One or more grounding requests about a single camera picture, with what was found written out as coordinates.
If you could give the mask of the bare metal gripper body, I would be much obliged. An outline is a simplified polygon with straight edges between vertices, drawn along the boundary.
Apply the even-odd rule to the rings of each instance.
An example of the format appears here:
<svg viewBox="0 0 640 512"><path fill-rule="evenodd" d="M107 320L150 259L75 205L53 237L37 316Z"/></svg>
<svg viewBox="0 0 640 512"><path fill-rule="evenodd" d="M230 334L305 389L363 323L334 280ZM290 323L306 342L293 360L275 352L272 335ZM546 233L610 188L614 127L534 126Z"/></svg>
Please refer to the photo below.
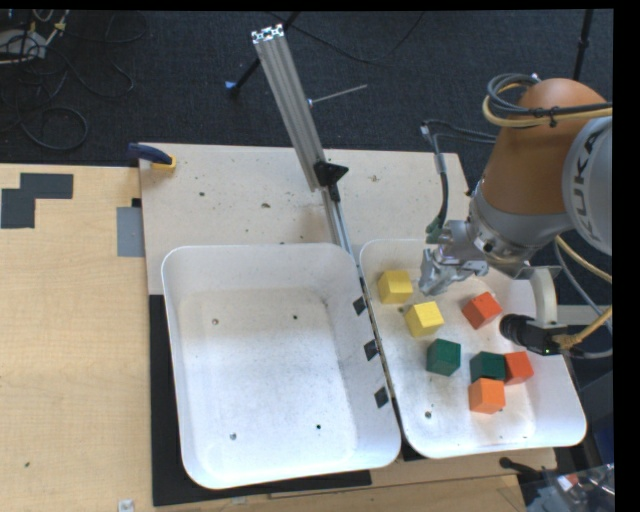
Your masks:
<svg viewBox="0 0 640 512"><path fill-rule="evenodd" d="M433 260L442 276L484 276L489 265L484 253L469 238L469 224L462 220L446 221L433 250Z"/></svg>

